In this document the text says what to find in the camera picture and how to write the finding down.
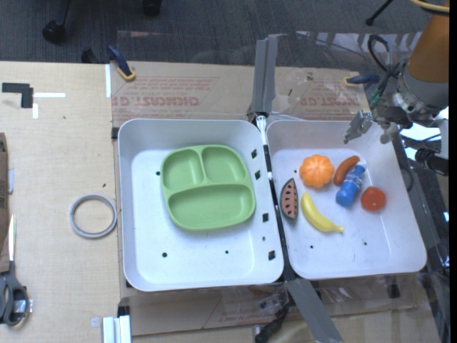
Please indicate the brown cardboard board red print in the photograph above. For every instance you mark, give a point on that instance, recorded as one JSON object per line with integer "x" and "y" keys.
{"x": 185, "y": 95}

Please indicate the orange toy pumpkin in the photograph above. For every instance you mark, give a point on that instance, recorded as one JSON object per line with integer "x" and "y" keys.
{"x": 316, "y": 170}

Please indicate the white plastic tray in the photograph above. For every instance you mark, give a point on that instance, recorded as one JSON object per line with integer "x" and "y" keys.
{"x": 200, "y": 256}
{"x": 357, "y": 248}

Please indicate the white tape roll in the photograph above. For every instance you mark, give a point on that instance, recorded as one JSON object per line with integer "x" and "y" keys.
{"x": 75, "y": 223}

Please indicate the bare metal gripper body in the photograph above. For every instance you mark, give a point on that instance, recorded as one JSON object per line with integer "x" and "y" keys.
{"x": 394, "y": 112}

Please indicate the toy watermelon slice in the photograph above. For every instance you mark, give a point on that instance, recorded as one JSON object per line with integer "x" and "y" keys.
{"x": 290, "y": 200}

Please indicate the brown toy sausage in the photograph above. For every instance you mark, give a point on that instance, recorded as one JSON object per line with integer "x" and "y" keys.
{"x": 343, "y": 170}

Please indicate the yellow banana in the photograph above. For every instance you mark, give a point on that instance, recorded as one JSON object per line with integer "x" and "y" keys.
{"x": 314, "y": 214}

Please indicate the green divided plate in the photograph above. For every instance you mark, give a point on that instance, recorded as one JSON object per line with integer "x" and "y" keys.
{"x": 209, "y": 206}

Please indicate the black tripod leg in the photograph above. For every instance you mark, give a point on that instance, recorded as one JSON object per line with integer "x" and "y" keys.
{"x": 389, "y": 0}

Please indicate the red toy tomato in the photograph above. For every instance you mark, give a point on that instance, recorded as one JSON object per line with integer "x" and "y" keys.
{"x": 373, "y": 198}

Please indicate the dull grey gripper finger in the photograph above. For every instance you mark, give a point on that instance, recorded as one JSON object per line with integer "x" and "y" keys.
{"x": 362, "y": 119}
{"x": 350, "y": 134}

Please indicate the blue toy bottle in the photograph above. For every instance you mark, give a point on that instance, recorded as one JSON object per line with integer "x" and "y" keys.
{"x": 348, "y": 191}

